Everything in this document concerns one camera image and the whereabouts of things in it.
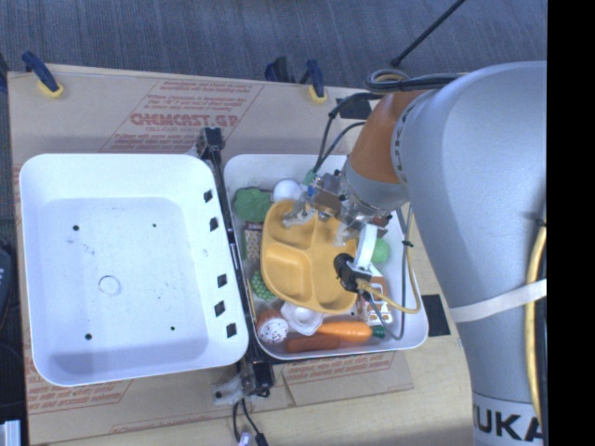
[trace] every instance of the black hole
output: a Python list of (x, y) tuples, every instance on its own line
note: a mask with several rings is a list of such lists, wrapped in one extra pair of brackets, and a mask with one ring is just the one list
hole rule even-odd
[(225, 312), (225, 303), (221, 301), (215, 305), (215, 316), (219, 317), (223, 312)]
[(234, 323), (231, 323), (227, 326), (227, 338), (233, 337), (238, 333), (237, 328), (235, 327)]

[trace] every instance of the white band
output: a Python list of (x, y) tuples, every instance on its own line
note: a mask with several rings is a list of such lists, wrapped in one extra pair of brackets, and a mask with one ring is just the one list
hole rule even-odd
[(542, 279), (492, 299), (471, 304), (470, 306), (451, 308), (450, 315), (456, 323), (471, 322), (493, 316), (510, 308), (517, 308), (548, 295), (547, 282), (547, 279)]

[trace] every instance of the black post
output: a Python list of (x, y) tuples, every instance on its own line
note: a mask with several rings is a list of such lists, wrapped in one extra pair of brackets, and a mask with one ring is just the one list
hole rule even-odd
[(436, 21), (434, 21), (430, 27), (423, 32), (417, 39), (416, 41), (414, 41), (403, 53), (401, 53), (397, 58), (393, 59), (390, 62), (390, 65), (393, 68), (396, 68), (397, 66), (399, 66), (401, 64), (401, 61), (403, 61), (403, 59), (409, 54), (411, 53), (411, 51), (413, 51), (422, 41), (424, 41), (429, 35), (430, 33), (432, 33), (434, 30), (436, 30), (436, 28), (438, 28), (440, 26), (440, 24), (445, 21), (448, 17), (451, 16), (452, 13), (454, 13), (454, 11), (459, 8), (461, 5), (463, 5), (463, 3), (465, 2), (465, 0), (456, 0), (456, 2), (450, 7), (448, 8), (441, 17), (439, 17)]

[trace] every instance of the yellow clamp pad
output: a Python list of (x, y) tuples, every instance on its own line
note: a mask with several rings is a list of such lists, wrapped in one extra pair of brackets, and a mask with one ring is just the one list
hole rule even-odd
[(58, 89), (56, 91), (50, 91), (49, 87), (44, 85), (41, 81), (37, 81), (37, 86), (41, 89), (41, 92), (54, 99), (59, 98), (64, 92), (64, 86), (60, 83), (57, 83), (57, 85)]
[(322, 97), (319, 97), (316, 94), (316, 90), (314, 89), (313, 85), (308, 86), (308, 92), (310, 93), (310, 97), (316, 104), (322, 104), (323, 102), (325, 102), (327, 100), (326, 89), (324, 90), (324, 96), (322, 96)]

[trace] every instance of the gray floor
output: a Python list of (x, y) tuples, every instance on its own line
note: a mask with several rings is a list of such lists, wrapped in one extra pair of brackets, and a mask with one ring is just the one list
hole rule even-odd
[[(0, 0), (0, 52), (13, 71), (31, 50), (54, 63), (257, 80), (287, 56), (297, 78), (317, 59), (328, 85), (362, 87), (455, 1)], [(468, 0), (401, 69), (419, 76), (546, 59), (547, 38), (548, 0)], [(11, 179), (0, 94), (0, 235), (14, 243)], [(19, 338), (14, 313), (3, 338)]]

